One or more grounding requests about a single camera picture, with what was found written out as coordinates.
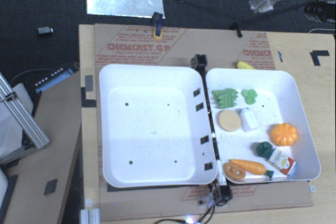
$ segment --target toy carrot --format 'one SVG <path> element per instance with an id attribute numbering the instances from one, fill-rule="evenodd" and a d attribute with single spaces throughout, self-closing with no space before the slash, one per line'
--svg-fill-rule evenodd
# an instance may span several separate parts
<path id="1" fill-rule="evenodd" d="M 245 169 L 246 171 L 250 172 L 251 174 L 254 175 L 266 174 L 270 178 L 273 177 L 273 171 L 266 170 L 265 166 L 261 163 L 245 161 L 242 159 L 231 159 L 230 161 L 233 164 L 238 165 L 241 168 Z"/>

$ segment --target dark floor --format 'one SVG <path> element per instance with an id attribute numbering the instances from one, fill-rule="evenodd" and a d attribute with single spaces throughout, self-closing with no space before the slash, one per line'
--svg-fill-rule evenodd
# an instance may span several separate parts
<path id="1" fill-rule="evenodd" d="M 307 20 L 305 3 L 314 0 L 283 0 L 275 10 L 255 15 L 249 0 L 163 0 L 164 26 L 228 29 L 233 22 L 241 30 L 285 31 L 306 33 L 314 28 L 335 28 Z M 86 13 L 86 0 L 1 0 L 0 2 L 0 72 L 8 81 L 17 74 L 40 68 L 55 68 L 79 61 L 79 24 L 148 25 L 149 19 L 94 16 Z M 40 37 L 37 28 L 50 26 L 51 36 Z M 24 82 L 30 90 L 42 72 L 18 77 L 13 84 Z M 71 201 L 64 223 L 73 222 L 80 204 L 79 164 L 70 190 Z"/>

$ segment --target beige round disc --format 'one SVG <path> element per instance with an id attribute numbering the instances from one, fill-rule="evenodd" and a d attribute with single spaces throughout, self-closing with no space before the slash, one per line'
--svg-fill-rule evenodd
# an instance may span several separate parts
<path id="1" fill-rule="evenodd" d="M 233 110 L 223 110 L 218 117 L 218 123 L 225 131 L 233 132 L 241 126 L 240 116 Z"/>

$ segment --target orange pumpkin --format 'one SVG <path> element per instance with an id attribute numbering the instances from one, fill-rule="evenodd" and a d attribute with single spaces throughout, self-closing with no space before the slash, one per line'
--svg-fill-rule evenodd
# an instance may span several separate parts
<path id="1" fill-rule="evenodd" d="M 298 139 L 298 133 L 294 126 L 282 123 L 273 128 L 271 138 L 278 146 L 291 146 Z"/>

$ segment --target yellow banana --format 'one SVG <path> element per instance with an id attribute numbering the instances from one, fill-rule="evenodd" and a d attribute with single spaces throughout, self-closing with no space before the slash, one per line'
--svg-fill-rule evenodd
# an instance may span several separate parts
<path id="1" fill-rule="evenodd" d="M 238 61 L 237 68 L 239 69 L 255 69 L 253 66 L 249 65 L 247 62 Z"/>

